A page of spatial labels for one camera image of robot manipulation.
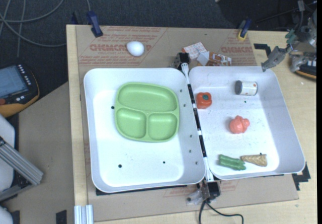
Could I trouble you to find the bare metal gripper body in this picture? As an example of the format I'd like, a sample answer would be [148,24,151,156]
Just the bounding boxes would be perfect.
[286,37,317,56]

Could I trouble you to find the small white can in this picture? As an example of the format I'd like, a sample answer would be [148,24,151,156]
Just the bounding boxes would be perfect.
[234,80,259,97]

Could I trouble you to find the orange and white carton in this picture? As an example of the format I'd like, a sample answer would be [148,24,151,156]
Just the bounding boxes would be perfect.
[196,51,232,67]

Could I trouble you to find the orange rounded toy food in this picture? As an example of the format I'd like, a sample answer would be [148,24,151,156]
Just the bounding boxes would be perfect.
[228,115,251,135]

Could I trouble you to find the orange and white packet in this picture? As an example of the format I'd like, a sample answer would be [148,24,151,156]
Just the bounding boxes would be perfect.
[182,41,206,60]

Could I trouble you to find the orange toy pepper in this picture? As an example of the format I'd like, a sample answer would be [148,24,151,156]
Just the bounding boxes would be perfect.
[195,92,213,110]

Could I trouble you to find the white plastic tray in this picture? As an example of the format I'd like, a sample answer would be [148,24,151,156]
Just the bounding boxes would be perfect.
[188,65,306,181]
[83,67,207,194]

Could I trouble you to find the thin black and white rod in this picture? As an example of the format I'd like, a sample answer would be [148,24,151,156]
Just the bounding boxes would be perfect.
[181,62,211,183]

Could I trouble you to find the tan waffle cone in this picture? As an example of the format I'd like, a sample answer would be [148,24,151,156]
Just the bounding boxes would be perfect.
[239,153,268,168]

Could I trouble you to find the green toy bean pods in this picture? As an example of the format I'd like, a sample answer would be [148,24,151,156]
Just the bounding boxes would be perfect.
[218,154,247,171]

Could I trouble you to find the green divided plate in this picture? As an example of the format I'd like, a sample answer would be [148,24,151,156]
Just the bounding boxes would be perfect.
[114,82,180,143]

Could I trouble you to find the white egg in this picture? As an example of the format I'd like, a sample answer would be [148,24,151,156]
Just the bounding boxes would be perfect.
[126,40,146,57]

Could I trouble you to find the brown cardboard board red print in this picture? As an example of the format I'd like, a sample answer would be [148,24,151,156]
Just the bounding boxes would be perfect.
[75,25,300,222]

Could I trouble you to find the black block with thin wires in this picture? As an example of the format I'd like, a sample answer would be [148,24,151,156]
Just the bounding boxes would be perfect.
[172,52,191,69]
[200,181,221,203]

